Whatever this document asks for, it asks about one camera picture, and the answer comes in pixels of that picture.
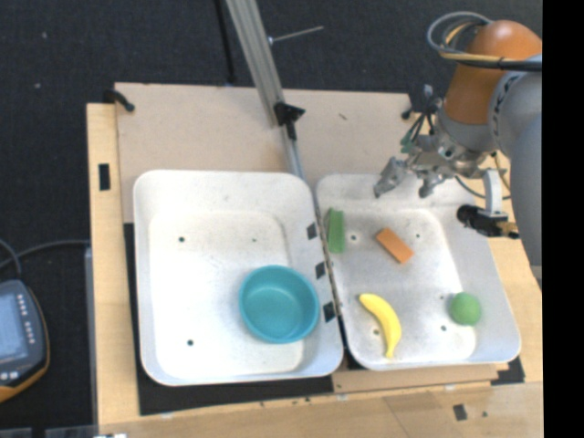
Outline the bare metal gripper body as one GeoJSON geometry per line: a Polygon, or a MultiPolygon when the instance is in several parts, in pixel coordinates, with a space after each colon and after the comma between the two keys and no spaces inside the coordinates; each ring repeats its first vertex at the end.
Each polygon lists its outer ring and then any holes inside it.
{"type": "Polygon", "coordinates": [[[474,178],[486,158],[485,152],[471,151],[450,137],[437,134],[403,140],[403,152],[408,156],[407,169],[424,179],[450,179],[455,175],[474,178]]]}

